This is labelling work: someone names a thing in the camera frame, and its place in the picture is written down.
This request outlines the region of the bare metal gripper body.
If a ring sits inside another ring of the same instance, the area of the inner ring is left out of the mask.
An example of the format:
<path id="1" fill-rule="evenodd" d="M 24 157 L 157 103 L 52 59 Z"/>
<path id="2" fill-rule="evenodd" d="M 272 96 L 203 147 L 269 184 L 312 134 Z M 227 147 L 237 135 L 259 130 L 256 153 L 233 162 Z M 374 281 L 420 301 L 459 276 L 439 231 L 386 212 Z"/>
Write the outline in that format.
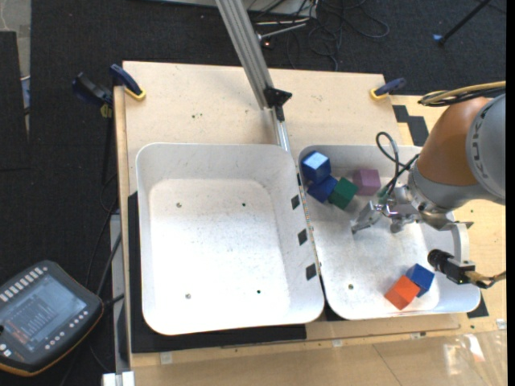
<path id="1" fill-rule="evenodd" d="M 455 223 L 449 217 L 448 209 L 440 207 L 409 186 L 395 187 L 381 204 L 385 217 L 391 220 L 395 216 L 405 216 L 408 219 L 406 225 L 423 223 L 435 230 L 443 231 Z"/>

